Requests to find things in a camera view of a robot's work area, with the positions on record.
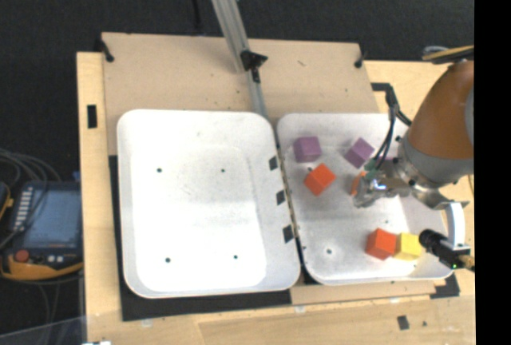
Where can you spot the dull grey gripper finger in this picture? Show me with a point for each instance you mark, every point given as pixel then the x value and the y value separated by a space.
pixel 360 199
pixel 373 197

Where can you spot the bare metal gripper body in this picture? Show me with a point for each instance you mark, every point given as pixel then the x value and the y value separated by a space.
pixel 399 185

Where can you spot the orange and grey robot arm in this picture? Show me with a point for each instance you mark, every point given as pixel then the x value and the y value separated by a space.
pixel 443 120

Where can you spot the white plastic tray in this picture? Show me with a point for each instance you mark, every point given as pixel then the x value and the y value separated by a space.
pixel 343 227
pixel 199 207

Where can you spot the orange cube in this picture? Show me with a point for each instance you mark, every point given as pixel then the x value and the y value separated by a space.
pixel 380 243
pixel 319 179

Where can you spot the purple cube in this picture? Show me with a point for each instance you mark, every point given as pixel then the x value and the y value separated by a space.
pixel 307 149
pixel 359 153

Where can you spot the yellow cube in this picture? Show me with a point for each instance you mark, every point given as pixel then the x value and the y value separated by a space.
pixel 408 247

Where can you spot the pale wood board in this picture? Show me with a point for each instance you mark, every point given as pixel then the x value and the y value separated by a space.
pixel 179 76

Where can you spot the black cylinder on white bracket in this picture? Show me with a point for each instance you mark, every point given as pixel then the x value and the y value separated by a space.
pixel 439 245

